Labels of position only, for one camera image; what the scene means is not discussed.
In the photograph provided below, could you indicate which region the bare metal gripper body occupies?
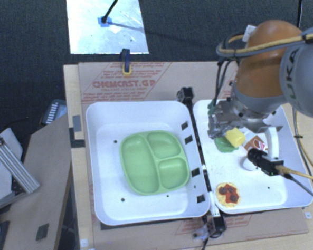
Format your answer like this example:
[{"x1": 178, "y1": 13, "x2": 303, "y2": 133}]
[{"x1": 208, "y1": 97, "x2": 266, "y2": 135}]

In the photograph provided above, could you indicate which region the yellow block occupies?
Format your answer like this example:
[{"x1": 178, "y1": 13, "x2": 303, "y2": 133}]
[{"x1": 224, "y1": 127, "x2": 246, "y2": 148}]

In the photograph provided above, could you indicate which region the green toy lettuce leaf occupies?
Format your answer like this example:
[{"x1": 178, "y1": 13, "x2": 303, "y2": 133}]
[{"x1": 214, "y1": 135, "x2": 240, "y2": 154}]

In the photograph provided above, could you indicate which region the thin black and white rod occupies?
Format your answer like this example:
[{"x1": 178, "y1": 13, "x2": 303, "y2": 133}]
[{"x1": 187, "y1": 99, "x2": 216, "y2": 217}]

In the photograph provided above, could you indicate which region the white plastic tray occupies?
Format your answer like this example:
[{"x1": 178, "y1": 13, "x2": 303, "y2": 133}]
[
  {"x1": 84, "y1": 95, "x2": 212, "y2": 228},
  {"x1": 192, "y1": 93, "x2": 313, "y2": 217}
]

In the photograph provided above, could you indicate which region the brown cardboard board red print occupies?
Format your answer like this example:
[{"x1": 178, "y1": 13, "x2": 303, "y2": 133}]
[{"x1": 77, "y1": 49, "x2": 311, "y2": 250}]

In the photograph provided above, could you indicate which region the green divided plate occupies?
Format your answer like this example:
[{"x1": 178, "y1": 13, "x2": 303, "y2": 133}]
[{"x1": 118, "y1": 128, "x2": 192, "y2": 197}]

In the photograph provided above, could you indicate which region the black block with thin wires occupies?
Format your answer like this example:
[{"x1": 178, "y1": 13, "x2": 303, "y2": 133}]
[
  {"x1": 203, "y1": 214, "x2": 228, "y2": 239},
  {"x1": 176, "y1": 86, "x2": 195, "y2": 104}
]

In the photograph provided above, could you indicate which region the black cylinder on white bracket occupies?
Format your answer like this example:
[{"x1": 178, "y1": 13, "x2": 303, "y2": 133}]
[{"x1": 244, "y1": 118, "x2": 286, "y2": 178}]

